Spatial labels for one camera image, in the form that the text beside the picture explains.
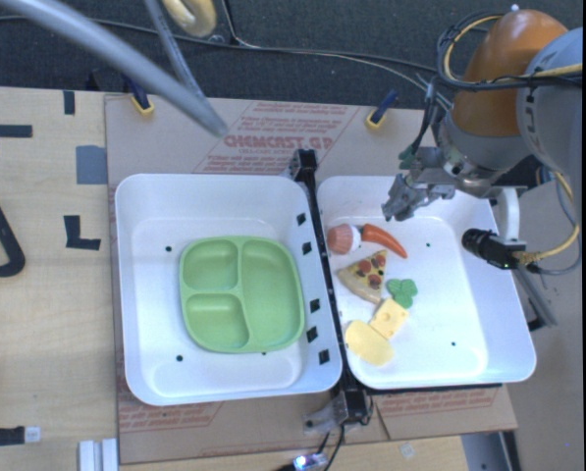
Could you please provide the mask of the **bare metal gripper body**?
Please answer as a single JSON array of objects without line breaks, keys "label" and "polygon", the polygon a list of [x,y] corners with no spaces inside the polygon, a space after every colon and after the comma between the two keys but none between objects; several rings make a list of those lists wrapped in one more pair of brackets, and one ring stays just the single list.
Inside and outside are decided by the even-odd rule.
[{"label": "bare metal gripper body", "polygon": [[457,191],[485,197],[497,172],[477,165],[453,147],[420,146],[403,152],[406,184],[427,199],[451,199]]}]

